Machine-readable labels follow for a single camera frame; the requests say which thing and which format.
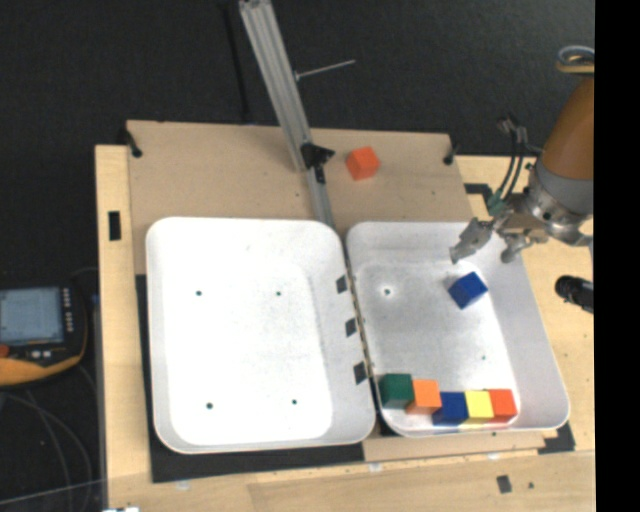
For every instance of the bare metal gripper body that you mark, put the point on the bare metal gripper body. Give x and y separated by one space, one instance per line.
547 216

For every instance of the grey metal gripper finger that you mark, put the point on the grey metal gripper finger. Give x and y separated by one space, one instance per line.
470 242
514 246

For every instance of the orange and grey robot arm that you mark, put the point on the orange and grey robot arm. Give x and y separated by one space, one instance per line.
572 135

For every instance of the blue cube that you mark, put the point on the blue cube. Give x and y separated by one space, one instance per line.
467 291
452 409

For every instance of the white plastic tray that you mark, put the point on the white plastic tray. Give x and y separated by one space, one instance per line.
435 340
250 340

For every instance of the orange cube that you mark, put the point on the orange cube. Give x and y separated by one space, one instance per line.
426 396
502 404
362 164

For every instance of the yellow cube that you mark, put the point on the yellow cube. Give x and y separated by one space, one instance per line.
478 406

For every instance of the green cube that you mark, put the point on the green cube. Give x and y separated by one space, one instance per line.
396 390

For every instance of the brown cardboard board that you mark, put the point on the brown cardboard board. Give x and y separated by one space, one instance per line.
225 175

